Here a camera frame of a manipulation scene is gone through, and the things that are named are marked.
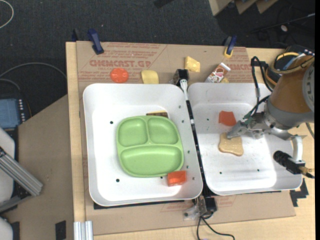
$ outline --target white tray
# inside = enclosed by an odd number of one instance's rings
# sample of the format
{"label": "white tray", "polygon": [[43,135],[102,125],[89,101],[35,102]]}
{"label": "white tray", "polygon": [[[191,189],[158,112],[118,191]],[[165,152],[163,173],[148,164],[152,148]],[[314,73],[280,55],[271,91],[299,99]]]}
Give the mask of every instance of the white tray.
{"label": "white tray", "polygon": [[[203,188],[185,96],[172,84],[94,83],[83,93],[91,198],[101,206],[194,199]],[[187,171],[183,185],[167,177],[133,177],[121,168],[116,129],[125,118],[165,110],[180,133]]]}
{"label": "white tray", "polygon": [[[270,94],[261,84],[261,98]],[[217,195],[291,190],[302,183],[273,159],[275,151],[293,153],[290,141],[273,135],[253,139],[242,136],[244,154],[235,156],[218,149],[220,134],[231,129],[219,123],[220,111],[232,111],[242,120],[257,102],[253,83],[194,83],[188,89],[201,160],[209,189]]]}

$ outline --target dark floor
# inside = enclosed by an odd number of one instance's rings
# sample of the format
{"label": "dark floor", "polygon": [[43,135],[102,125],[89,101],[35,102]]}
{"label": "dark floor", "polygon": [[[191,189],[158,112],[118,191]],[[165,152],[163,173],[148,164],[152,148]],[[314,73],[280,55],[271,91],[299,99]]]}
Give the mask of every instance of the dark floor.
{"label": "dark floor", "polygon": [[[14,8],[12,21],[0,28],[0,74],[24,63],[41,62],[66,72],[65,42],[75,28],[89,28],[101,41],[220,46],[237,35],[237,46],[282,48],[298,44],[315,49],[315,17],[279,28],[249,34],[315,12],[315,0],[279,0],[260,14],[253,5],[239,15],[234,3],[213,16],[208,0],[173,0],[158,8],[156,0],[5,0]],[[0,2],[0,26],[11,16]],[[66,80],[47,66],[26,66],[3,78],[17,83],[33,114],[67,93]],[[0,81],[0,94],[13,87]]]}

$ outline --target green plate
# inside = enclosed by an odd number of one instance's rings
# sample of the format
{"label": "green plate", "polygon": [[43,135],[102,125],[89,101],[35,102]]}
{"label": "green plate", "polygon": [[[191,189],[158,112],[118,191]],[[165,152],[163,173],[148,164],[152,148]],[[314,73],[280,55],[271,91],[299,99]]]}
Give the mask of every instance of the green plate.
{"label": "green plate", "polygon": [[123,170],[135,177],[165,176],[184,163],[178,129],[163,116],[124,119],[116,130],[116,146]]}

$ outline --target blue clamp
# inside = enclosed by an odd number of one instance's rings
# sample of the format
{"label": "blue clamp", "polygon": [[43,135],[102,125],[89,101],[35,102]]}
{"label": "blue clamp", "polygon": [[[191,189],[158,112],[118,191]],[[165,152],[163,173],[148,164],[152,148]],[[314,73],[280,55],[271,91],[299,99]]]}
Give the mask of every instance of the blue clamp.
{"label": "blue clamp", "polygon": [[233,51],[234,51],[234,47],[236,45],[236,41],[237,41],[237,36],[236,35],[233,35],[232,37],[228,37],[226,42],[225,42],[225,46],[227,46],[224,50],[224,53],[223,55],[226,57],[226,58],[231,58],[232,54],[233,54]]}
{"label": "blue clamp", "polygon": [[92,48],[95,51],[95,53],[97,55],[103,54],[105,51],[101,46],[97,31],[94,28],[89,28],[87,35],[89,40],[93,42]]}

